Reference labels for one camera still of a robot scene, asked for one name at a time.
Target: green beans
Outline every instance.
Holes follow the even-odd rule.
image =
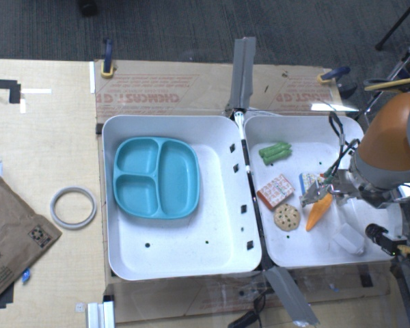
[[[292,145],[286,142],[278,142],[277,144],[269,147],[262,148],[258,151],[265,165],[273,163],[278,159],[287,158],[292,154],[290,149]]]

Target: food item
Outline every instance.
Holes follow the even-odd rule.
[[[258,151],[265,165],[273,163],[278,159],[287,158],[292,154],[290,149],[292,145],[286,142],[278,142],[277,144],[269,147],[262,148]]]
[[[294,191],[295,188],[289,183],[283,174],[280,174],[263,186],[257,192],[257,196],[266,204],[267,208],[272,210]]]
[[[289,232],[298,228],[301,214],[294,206],[285,203],[276,208],[273,220],[281,230]]]
[[[327,193],[324,198],[313,203],[312,209],[308,215],[307,225],[305,229],[310,231],[320,220],[320,218],[328,211],[333,202],[333,195]]]

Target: dark gray carpet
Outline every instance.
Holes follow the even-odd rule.
[[[374,46],[410,0],[96,0],[83,17],[77,0],[0,0],[0,58],[116,59],[232,63],[234,39],[257,37],[257,64],[351,67],[348,101],[364,106],[369,78],[385,78],[410,46],[410,15]]]

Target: brown paper bag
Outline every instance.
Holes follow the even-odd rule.
[[[0,294],[61,234],[0,177]]]

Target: cookie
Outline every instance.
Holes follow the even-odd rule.
[[[301,214],[290,204],[282,204],[278,206],[273,213],[273,220],[275,225],[283,231],[291,231],[299,226],[301,222]]]

